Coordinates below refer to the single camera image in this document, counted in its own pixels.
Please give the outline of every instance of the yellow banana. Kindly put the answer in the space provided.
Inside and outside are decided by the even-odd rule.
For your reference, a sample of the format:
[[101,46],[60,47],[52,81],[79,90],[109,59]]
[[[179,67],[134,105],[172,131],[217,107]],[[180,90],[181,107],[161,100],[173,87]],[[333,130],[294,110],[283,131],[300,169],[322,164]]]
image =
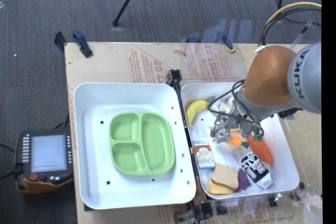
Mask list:
[[193,121],[193,118],[195,116],[195,114],[204,109],[204,108],[207,108],[209,105],[209,103],[205,100],[202,100],[202,99],[199,99],[199,100],[195,100],[193,101],[186,109],[185,111],[185,116],[187,118],[187,123],[188,123],[188,126],[191,128],[192,127],[192,121]]

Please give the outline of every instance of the green plate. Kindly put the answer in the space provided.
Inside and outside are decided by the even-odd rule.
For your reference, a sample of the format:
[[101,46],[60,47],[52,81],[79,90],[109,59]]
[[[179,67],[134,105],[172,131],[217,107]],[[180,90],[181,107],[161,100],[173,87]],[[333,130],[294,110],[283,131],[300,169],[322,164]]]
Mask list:
[[114,166],[130,175],[157,175],[175,162],[168,121],[152,112],[127,112],[110,122],[110,152]]

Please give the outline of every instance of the gray floor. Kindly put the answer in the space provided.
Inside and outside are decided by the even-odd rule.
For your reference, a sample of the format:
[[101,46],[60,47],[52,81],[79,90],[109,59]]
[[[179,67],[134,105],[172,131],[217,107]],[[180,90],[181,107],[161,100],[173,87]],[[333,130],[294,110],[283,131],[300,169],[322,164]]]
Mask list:
[[[61,31],[73,41],[76,30],[87,41],[217,42],[222,31],[233,43],[260,40],[266,21],[278,10],[277,0],[0,0],[0,143],[15,148],[19,134],[52,129],[67,115],[64,56],[54,45]],[[282,7],[297,2],[282,0]],[[292,43],[305,22],[313,24],[300,43],[321,40],[321,13],[289,15],[269,31],[267,43]],[[11,170],[14,155],[0,147],[0,174]],[[74,187],[43,195],[19,193],[13,176],[0,183],[1,223],[76,223]]]

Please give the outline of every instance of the control screen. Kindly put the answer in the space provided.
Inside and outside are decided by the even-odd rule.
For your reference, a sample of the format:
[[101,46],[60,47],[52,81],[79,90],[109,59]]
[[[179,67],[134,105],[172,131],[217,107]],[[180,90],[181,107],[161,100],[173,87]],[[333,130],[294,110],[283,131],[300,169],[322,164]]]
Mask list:
[[31,171],[46,172],[67,169],[65,135],[33,136]]

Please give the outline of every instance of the carrot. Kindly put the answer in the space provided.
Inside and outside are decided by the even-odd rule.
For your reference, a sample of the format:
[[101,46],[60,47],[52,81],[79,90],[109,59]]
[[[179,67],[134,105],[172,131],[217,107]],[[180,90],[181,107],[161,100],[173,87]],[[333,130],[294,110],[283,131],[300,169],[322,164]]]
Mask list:
[[253,140],[252,135],[246,138],[246,141],[250,143],[250,148],[256,154],[256,156],[261,160],[261,162],[269,163],[273,165],[273,155],[266,144],[265,138],[263,137],[261,141]]
[[233,139],[226,141],[228,144],[233,145],[233,146],[243,146],[245,148],[248,148],[248,143],[243,142],[239,135],[231,133],[231,136],[233,137]]

